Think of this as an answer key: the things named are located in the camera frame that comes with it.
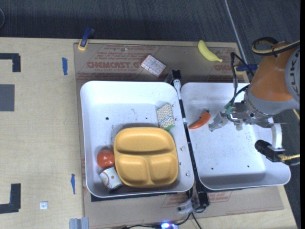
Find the can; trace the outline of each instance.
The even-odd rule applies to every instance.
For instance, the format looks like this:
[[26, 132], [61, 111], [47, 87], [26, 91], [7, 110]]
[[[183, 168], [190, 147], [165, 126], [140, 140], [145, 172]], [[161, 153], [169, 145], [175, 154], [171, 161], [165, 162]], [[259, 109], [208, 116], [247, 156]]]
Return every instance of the can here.
[[104, 169], [100, 173], [100, 178], [109, 191], [118, 189], [123, 185], [114, 166]]

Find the red chili pepper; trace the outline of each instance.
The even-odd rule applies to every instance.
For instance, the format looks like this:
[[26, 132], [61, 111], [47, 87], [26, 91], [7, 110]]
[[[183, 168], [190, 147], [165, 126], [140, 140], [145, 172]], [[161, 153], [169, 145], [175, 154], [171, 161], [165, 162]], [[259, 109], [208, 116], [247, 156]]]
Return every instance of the red chili pepper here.
[[196, 123], [189, 126], [189, 129], [196, 129], [196, 128], [203, 126], [204, 124], [206, 124], [209, 121], [210, 118], [211, 118], [211, 114], [207, 111], [204, 111], [201, 118]]

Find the wooden table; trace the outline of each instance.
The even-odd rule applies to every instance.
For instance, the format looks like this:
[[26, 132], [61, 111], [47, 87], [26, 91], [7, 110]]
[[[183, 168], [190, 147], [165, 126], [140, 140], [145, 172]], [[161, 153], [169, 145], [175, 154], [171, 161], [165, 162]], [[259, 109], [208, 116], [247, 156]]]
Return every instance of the wooden table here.
[[[0, 38], [0, 53], [21, 56], [19, 73], [12, 72], [11, 60], [0, 60], [0, 84], [15, 85], [14, 111], [0, 111], [0, 203], [9, 203], [11, 184], [21, 184], [21, 208], [0, 214], [2, 228], [63, 229], [69, 228], [70, 218], [84, 216], [81, 179], [76, 179], [76, 194], [71, 190], [71, 175], [81, 177], [73, 54], [73, 44], [78, 41]], [[67, 75], [63, 74], [62, 57], [68, 60]], [[205, 229], [297, 228], [285, 189], [278, 188], [282, 210], [199, 222]], [[48, 202], [48, 209], [40, 209], [42, 201]], [[189, 220], [180, 228], [196, 225]]]

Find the yellow plate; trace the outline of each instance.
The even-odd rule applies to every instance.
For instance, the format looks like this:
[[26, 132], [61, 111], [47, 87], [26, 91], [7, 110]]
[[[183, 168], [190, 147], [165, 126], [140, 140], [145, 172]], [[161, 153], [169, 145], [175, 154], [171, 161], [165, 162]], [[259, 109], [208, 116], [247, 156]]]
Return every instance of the yellow plate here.
[[115, 137], [113, 150], [116, 171], [130, 187], [162, 187], [177, 179], [176, 145], [161, 128], [123, 129]]

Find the banana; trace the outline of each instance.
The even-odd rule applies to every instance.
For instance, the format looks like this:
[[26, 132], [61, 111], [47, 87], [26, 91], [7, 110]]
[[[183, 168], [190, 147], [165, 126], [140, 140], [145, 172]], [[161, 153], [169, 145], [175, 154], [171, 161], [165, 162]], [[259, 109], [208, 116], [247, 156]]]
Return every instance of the banana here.
[[219, 61], [219, 62], [223, 61], [207, 48], [203, 40], [200, 40], [198, 42], [198, 49], [200, 53], [209, 61]]

